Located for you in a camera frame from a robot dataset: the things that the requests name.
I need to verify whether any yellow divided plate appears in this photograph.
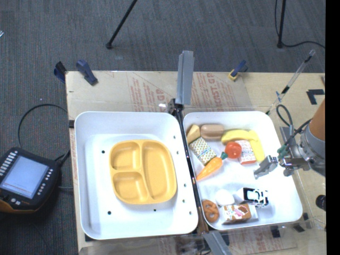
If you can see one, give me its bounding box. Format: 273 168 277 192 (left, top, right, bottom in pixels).
108 139 178 205

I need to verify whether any black block with thin wires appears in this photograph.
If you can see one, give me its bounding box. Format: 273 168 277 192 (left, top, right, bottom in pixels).
167 98 184 116

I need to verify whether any thin black and white rod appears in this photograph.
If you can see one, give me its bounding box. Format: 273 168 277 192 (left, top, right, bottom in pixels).
174 107 209 235

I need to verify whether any yellow cheese wedge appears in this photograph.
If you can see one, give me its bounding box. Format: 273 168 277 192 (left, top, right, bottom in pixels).
185 124 202 145

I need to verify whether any yellow banana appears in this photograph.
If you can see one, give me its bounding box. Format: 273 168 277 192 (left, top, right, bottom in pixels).
220 129 266 163

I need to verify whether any brown sausage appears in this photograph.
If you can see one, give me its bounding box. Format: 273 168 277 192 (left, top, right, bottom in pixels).
199 123 225 141

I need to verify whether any orange tomato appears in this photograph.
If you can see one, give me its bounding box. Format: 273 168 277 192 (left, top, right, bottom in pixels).
224 141 243 160

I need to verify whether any black and white carton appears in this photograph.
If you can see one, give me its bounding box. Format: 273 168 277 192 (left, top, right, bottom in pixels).
233 186 270 208

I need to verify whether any brown cardboard board red print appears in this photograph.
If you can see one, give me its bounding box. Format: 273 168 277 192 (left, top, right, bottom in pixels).
65 70 326 255

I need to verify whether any brown pretzel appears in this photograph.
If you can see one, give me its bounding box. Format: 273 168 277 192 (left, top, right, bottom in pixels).
201 199 220 223

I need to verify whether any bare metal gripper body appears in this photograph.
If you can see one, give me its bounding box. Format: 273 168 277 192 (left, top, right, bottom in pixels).
278 140 320 172

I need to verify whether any yellow and white patterned packet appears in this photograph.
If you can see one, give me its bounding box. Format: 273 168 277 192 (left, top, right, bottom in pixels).
189 137 217 167

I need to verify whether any black cylinder on white bracket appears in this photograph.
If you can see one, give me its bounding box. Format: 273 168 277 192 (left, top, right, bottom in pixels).
315 194 326 211

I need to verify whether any white carton with orange print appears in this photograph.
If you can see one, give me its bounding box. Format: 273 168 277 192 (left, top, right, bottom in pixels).
234 139 257 166

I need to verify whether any orange carrot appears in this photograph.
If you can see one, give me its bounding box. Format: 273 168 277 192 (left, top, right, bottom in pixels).
195 151 229 182

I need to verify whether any white egg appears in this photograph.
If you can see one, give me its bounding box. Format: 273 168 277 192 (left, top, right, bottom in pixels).
214 189 236 207

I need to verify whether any brown and white carton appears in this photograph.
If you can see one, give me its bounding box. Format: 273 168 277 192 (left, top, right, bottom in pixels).
221 202 259 225

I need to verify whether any white plastic tray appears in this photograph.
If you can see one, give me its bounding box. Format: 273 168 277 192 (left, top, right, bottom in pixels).
182 110 304 232
74 111 199 241

